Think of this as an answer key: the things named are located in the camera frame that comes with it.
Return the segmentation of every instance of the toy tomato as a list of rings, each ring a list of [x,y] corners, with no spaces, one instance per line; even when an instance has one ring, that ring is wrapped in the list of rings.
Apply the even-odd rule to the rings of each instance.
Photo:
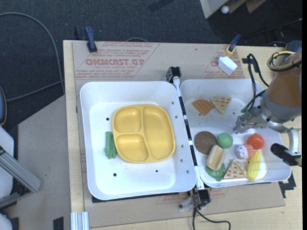
[[[258,150],[263,148],[264,140],[261,135],[255,133],[248,137],[247,144],[252,145],[253,149]]]

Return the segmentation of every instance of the toy cucumber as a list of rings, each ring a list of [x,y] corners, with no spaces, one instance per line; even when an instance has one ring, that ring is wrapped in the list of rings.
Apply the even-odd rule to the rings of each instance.
[[[251,156],[248,162],[247,176],[249,180],[253,181],[256,179],[260,168],[260,161],[261,161],[261,152],[257,150],[255,151],[254,155]]]
[[[111,131],[106,132],[106,147],[105,147],[105,153],[108,159],[115,158],[116,157],[116,147],[114,144],[114,138]]]

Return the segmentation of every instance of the green ball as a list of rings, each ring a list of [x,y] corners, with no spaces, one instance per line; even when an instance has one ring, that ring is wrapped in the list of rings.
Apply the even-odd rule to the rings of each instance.
[[[234,142],[234,139],[231,135],[227,133],[221,133],[217,136],[217,144],[221,148],[230,148]]]

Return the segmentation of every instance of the black floor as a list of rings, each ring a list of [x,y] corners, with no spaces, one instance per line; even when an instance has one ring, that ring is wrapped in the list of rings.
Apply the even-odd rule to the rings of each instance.
[[[0,86],[7,103],[4,128],[12,129],[63,95],[54,39],[63,74],[63,40],[75,26],[90,26],[95,40],[274,46],[302,40],[302,0],[268,0],[253,13],[242,5],[232,14],[205,19],[199,0],[0,0]],[[4,14],[8,12],[24,15]]]

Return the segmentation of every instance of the brown patty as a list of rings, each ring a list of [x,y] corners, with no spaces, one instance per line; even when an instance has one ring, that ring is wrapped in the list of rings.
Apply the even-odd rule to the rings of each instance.
[[[217,139],[214,134],[209,131],[201,131],[196,134],[194,139],[194,145],[198,151],[209,154],[211,148],[217,144]]]

